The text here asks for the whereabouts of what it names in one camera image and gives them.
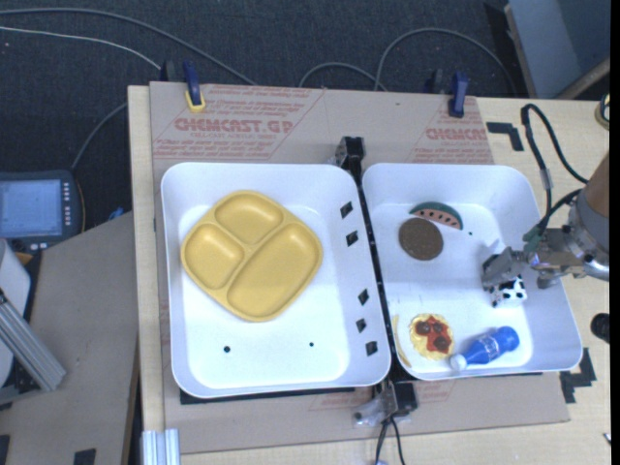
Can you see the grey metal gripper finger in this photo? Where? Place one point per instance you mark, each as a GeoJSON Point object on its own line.
{"type": "Point", "coordinates": [518, 256]}
{"type": "Point", "coordinates": [497, 268]}

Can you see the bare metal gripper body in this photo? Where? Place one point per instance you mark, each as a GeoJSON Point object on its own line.
{"type": "Point", "coordinates": [562, 255]}

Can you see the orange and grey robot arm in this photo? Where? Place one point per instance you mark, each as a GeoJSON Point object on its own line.
{"type": "Point", "coordinates": [597, 196]}

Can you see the black and white cow carton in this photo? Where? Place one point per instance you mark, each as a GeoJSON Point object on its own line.
{"type": "Point", "coordinates": [509, 292]}

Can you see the white plastic tray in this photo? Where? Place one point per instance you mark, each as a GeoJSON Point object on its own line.
{"type": "Point", "coordinates": [489, 196]}
{"type": "Point", "coordinates": [271, 356]}

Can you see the blue bottle with white cap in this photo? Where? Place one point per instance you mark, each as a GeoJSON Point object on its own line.
{"type": "Point", "coordinates": [489, 346]}

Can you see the green and red watermelon slice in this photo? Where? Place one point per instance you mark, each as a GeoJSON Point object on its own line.
{"type": "Point", "coordinates": [441, 213]}

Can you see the brown round biscuit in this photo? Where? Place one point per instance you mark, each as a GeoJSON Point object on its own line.
{"type": "Point", "coordinates": [420, 239]}

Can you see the yellow spaghetti with meatballs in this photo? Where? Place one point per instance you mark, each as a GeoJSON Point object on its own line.
{"type": "Point", "coordinates": [431, 336]}

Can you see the thin black and white rod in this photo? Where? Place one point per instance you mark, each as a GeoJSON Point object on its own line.
{"type": "Point", "coordinates": [373, 240]}

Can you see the brown cardboard board red print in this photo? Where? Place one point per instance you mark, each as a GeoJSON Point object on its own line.
{"type": "Point", "coordinates": [300, 124]}

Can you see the yellow divided plate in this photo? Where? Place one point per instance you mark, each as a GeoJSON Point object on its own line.
{"type": "Point", "coordinates": [252, 255]}

